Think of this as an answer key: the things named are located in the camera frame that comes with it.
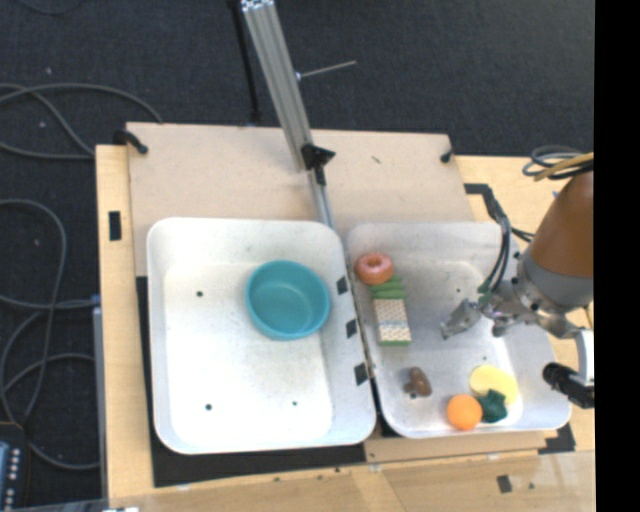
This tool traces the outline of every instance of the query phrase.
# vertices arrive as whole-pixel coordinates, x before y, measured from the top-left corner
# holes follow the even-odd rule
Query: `toy sink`
[[[411,329],[409,346],[381,346],[370,291],[354,288],[359,304],[382,414],[399,434],[409,438],[467,435],[446,419],[449,398],[469,393],[473,369],[490,364],[516,378],[519,398],[497,423],[481,423],[471,433],[553,430],[570,415],[566,397],[552,391],[542,378],[544,366],[555,361],[547,334],[537,326],[514,326],[496,338],[483,318],[469,330],[444,340],[440,325],[464,298],[477,300],[500,248],[500,228],[478,222],[362,224],[349,232],[346,247],[351,266],[363,254],[388,254],[402,278]],[[517,247],[515,240],[511,247]],[[506,276],[515,275],[510,258]],[[428,397],[406,393],[409,369],[421,368],[433,392]]]
[[[184,454],[356,444],[376,421],[342,242],[323,224],[168,218],[147,237],[154,423]],[[319,331],[274,341],[245,303],[272,260],[329,292]]]
[[[361,224],[344,245],[333,230],[312,221],[157,222],[147,238],[147,262],[160,439],[185,454],[357,444],[377,418],[367,366],[384,419],[404,437],[559,428],[570,405],[542,378],[555,356],[541,329],[515,326],[496,338],[482,319],[447,340],[440,333],[463,298],[476,300],[499,246],[498,226],[478,222]],[[357,258],[375,251],[389,254],[403,278],[408,346],[377,343],[369,290],[349,277]],[[258,267],[274,260],[305,265],[326,285],[330,313],[320,330],[274,341],[252,323],[245,286]],[[514,268],[511,258],[506,275]],[[470,391],[469,376],[482,364],[513,375],[519,398],[497,423],[455,430],[446,404]],[[416,366],[431,382],[428,397],[404,391]]]

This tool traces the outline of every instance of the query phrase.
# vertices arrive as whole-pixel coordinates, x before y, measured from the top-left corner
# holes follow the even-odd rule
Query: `orange ball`
[[[457,429],[471,430],[482,420],[482,405],[471,395],[455,395],[447,404],[447,418]]]

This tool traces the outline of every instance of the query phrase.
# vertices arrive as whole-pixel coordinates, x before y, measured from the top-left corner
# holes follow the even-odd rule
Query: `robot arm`
[[[493,321],[495,336],[502,336],[512,325],[526,323],[536,324],[560,339],[573,338],[579,370],[550,363],[543,378],[580,407],[589,408],[595,406],[593,331],[575,326],[566,314],[593,300],[593,157],[579,155],[574,160],[579,162],[577,169],[570,171],[570,181],[518,257],[516,275],[504,276],[508,245],[505,251],[503,237],[498,263],[478,289],[480,298],[477,302],[463,300],[441,330],[446,339],[485,316]],[[552,176],[551,167],[540,174]],[[565,170],[571,165],[565,160],[556,168]],[[510,229],[506,215],[495,199],[485,197],[485,202],[504,235],[505,229]]]

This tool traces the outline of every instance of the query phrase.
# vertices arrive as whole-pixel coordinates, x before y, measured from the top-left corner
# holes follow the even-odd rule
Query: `black clip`
[[[123,130],[122,128],[117,129],[113,133],[113,143],[126,146],[127,143],[131,144],[134,148],[138,150],[138,153],[141,155],[146,155],[149,152],[149,148],[145,146],[140,139],[136,137],[133,133],[128,130]]]
[[[449,151],[447,151],[446,153],[440,155],[440,161],[443,164],[448,164],[449,160],[451,160],[451,157],[453,156],[453,148],[451,148]]]
[[[318,185],[326,186],[327,179],[324,175],[324,165],[329,162],[336,154],[328,149],[319,148],[313,144],[305,144],[302,146],[302,158],[307,170],[314,170]]]

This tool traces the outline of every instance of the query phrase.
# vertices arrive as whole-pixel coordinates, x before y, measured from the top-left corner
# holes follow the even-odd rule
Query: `black cable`
[[[95,363],[95,358],[89,356],[87,354],[76,354],[75,352],[64,352],[62,354],[55,354],[50,356],[48,359],[49,363],[55,363],[58,361],[66,361],[68,359],[77,359],[79,361],[87,361],[89,363]],[[34,370],[37,370],[42,366],[42,361],[37,361],[33,363],[31,366],[27,366],[22,369],[20,373],[14,375],[9,382],[4,385],[4,391],[10,391],[13,386],[15,386],[18,382],[24,379],[27,375],[29,375]]]
[[[66,5],[64,7],[60,7],[58,9],[45,9],[44,7],[39,7],[37,5],[32,4],[31,2],[27,2],[27,0],[16,0],[19,4],[27,7],[28,9],[31,9],[32,11],[35,11],[39,14],[48,14],[51,16],[57,16],[60,14],[66,14],[69,11],[72,11],[73,9],[76,9],[77,7],[80,7],[83,3],[85,3],[87,0],[76,0],[75,2]]]
[[[35,201],[27,200],[27,199],[0,200],[0,209],[5,207],[29,208],[29,209],[35,209],[40,213],[44,213],[55,224],[58,231],[59,238],[60,238],[60,255],[58,259],[58,268],[54,278],[54,283],[53,283],[52,292],[51,292],[51,299],[48,304],[31,303],[28,301],[11,299],[7,296],[0,295],[0,302],[4,304],[8,304],[15,307],[26,308],[26,309],[35,311],[25,321],[23,321],[22,324],[20,324],[20,326],[18,326],[16,330],[14,330],[14,332],[10,336],[7,344],[3,349],[2,355],[0,356],[0,402],[2,403],[5,413],[10,419],[10,421],[18,425],[21,425],[21,424],[24,425],[29,420],[29,417],[33,412],[33,408],[42,390],[44,377],[45,377],[49,362],[53,360],[58,360],[59,358],[59,356],[49,355],[51,337],[53,332],[53,323],[54,323],[56,311],[66,310],[66,309],[86,308],[86,307],[95,306],[97,303],[95,301],[89,301],[89,300],[74,300],[74,301],[67,301],[67,302],[58,301],[60,287],[62,284],[62,277],[64,275],[64,269],[65,269],[66,258],[67,258],[67,235],[66,235],[64,226],[62,225],[62,222],[60,221],[58,216],[46,206],[40,203],[37,203]],[[29,368],[23,370],[21,373],[19,373],[18,374],[19,378],[14,377],[9,384],[5,383],[6,364],[7,364],[8,356],[14,344],[16,343],[16,340],[18,340],[19,337],[22,335],[22,333],[25,332],[27,328],[30,327],[36,320],[44,316],[46,316],[46,327],[45,327],[45,335],[44,335],[44,341],[43,341],[43,347],[42,347],[42,355],[40,357],[40,360],[35,365],[32,365]],[[26,374],[31,373],[32,371],[35,371],[35,370],[38,370],[37,382],[34,387],[31,398],[29,400],[29,403],[25,408],[25,411],[23,412],[23,419],[20,422],[17,420],[16,415],[14,414],[7,400],[6,393],[8,389],[12,387],[15,384],[15,382],[17,382],[17,380],[21,379]],[[45,462],[51,465],[54,465],[58,468],[68,469],[68,470],[87,470],[87,469],[94,469],[98,467],[98,463],[93,463],[93,462],[89,464],[63,463],[47,455],[40,448],[33,445],[33,443],[31,442],[30,442],[30,447],[38,457],[40,457]]]
[[[533,237],[535,236],[535,233],[523,231],[519,228],[514,228],[513,226],[511,226],[511,232],[525,242],[531,242],[533,240]]]
[[[575,149],[568,146],[556,146],[556,145],[548,145],[548,146],[540,146],[534,149],[531,152],[531,161],[525,164],[522,168],[522,174],[529,177],[536,177],[544,169],[548,169],[553,167],[557,160],[566,160],[569,158],[574,158],[580,155],[584,155],[583,151],[579,149]],[[543,170],[533,171],[532,167],[539,166],[542,167]],[[583,164],[578,164],[573,167],[569,167],[560,172],[552,174],[548,177],[550,180],[566,180],[573,176],[577,176],[578,174],[582,174],[585,172],[593,171],[593,161],[585,162]]]
[[[499,261],[501,261],[500,272],[496,277],[494,284],[490,288],[492,292],[495,292],[498,289],[498,286],[500,286],[500,283],[504,278],[504,274],[507,270],[507,263],[509,262],[509,250],[511,247],[511,223],[506,216],[501,219],[500,227],[502,228],[501,257],[499,259]]]
[[[120,89],[116,89],[114,87],[104,86],[104,85],[95,85],[95,84],[81,84],[74,82],[64,82],[64,83],[54,83],[54,84],[44,84],[37,85],[33,87],[24,87],[18,84],[11,83],[0,83],[0,89],[10,89],[12,92],[4,94],[0,96],[0,105],[10,103],[11,101],[15,101],[18,98],[23,96],[30,96],[38,100],[42,103],[51,114],[57,119],[57,121],[62,126],[63,130],[67,133],[69,137],[73,139],[78,147],[83,151],[84,154],[55,154],[55,153],[45,153],[38,151],[30,151],[26,149],[21,149],[6,142],[0,141],[0,150],[4,150],[10,153],[17,154],[19,156],[24,156],[28,158],[39,158],[44,160],[92,160],[95,157],[95,152],[89,144],[87,144],[82,138],[77,134],[77,132],[71,127],[69,122],[64,118],[64,116],[60,113],[60,111],[50,102],[48,101],[41,92],[48,91],[59,91],[59,90],[80,90],[80,91],[94,91],[101,92],[105,94],[111,94],[115,96],[119,96],[121,98],[127,99],[136,105],[140,106],[144,110],[146,110],[155,121],[158,123],[162,123],[162,117],[160,114],[151,107],[148,103],[143,101],[142,99],[130,94],[126,91],[122,91]]]

